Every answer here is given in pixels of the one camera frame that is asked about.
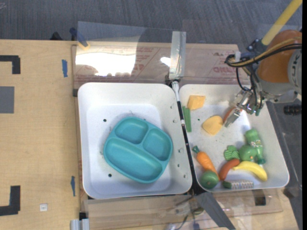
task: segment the toy banana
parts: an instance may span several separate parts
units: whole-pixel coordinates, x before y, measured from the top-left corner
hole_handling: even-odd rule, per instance
[[[250,161],[242,161],[238,166],[233,167],[233,170],[247,170],[253,172],[259,179],[263,181],[268,180],[268,175],[265,170],[258,165],[257,163],[250,162]]]

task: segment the gray square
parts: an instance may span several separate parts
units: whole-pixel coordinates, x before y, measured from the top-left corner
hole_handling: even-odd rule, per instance
[[[0,113],[14,113],[14,87],[0,86]]]

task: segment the yellow pole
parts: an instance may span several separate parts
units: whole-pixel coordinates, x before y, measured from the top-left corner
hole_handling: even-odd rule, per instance
[[[272,41],[272,39],[276,36],[276,34],[278,34],[278,32],[287,23],[287,21],[291,18],[291,16],[299,8],[299,6],[301,6],[302,3],[303,3],[303,0],[292,0],[289,3],[288,7],[279,16],[275,24],[270,28],[270,30],[262,38],[261,42],[264,45],[268,45]]]

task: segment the teal divided plate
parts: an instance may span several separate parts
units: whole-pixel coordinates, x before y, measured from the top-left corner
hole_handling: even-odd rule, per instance
[[[163,174],[172,151],[167,133],[143,119],[126,117],[109,134],[103,154],[106,162],[126,177],[152,183]]]

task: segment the wooden table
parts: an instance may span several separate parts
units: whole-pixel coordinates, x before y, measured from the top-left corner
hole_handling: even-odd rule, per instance
[[[0,62],[0,86],[14,87],[13,114],[0,113],[0,206],[9,205],[11,186],[21,189],[20,211],[0,216],[0,229],[68,230],[70,221],[79,218],[75,44],[0,40],[0,55],[21,59],[20,74],[12,74],[11,62]],[[62,60],[67,61],[67,77]],[[278,197],[281,212],[235,217],[232,223],[238,229],[297,229],[289,200],[281,190]],[[207,228],[214,227],[207,223]]]

